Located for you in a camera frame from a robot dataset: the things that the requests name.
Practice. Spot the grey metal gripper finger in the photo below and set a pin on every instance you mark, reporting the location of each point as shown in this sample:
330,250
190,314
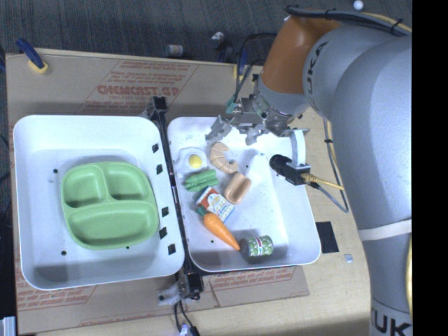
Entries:
254,135
217,130

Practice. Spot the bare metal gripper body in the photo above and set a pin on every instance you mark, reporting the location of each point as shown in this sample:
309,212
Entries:
252,115

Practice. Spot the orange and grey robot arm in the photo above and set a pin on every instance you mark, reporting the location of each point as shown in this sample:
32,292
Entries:
364,117

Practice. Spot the tan croissant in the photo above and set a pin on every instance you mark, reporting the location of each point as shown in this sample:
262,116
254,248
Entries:
220,157

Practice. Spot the white and yellow fried egg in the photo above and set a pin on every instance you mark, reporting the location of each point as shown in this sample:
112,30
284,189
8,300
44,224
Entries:
194,160

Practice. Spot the green asparagus bundle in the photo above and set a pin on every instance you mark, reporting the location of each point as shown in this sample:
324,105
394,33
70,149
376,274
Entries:
201,180

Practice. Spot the tan hot dog bun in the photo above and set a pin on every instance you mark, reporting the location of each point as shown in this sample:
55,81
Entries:
238,187

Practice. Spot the orange and white juice carton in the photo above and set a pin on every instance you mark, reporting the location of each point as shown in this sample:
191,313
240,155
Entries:
217,203

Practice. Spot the thin black rod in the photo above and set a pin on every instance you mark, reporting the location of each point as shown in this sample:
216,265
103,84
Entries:
174,191

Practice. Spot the small grey and white bottle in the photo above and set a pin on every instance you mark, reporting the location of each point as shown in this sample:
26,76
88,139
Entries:
217,38

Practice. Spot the white plastic tray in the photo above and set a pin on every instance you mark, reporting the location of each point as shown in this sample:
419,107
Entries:
266,219
38,222

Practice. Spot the small grey can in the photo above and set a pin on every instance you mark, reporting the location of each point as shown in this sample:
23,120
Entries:
174,50

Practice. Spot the orange carrot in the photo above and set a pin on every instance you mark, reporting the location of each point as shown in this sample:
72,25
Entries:
218,227

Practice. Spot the green peas can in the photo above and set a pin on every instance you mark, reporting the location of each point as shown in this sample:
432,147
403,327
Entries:
257,248

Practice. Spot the green divided plate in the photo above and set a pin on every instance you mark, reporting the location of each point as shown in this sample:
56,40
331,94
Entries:
112,215

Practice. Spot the brown cardboard board red print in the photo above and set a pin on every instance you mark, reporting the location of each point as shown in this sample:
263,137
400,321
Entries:
87,82

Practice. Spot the white ball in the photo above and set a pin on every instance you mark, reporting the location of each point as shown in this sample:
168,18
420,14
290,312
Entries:
358,4

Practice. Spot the black cylinder on white bracket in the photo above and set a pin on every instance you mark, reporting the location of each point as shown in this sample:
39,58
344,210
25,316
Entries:
292,171

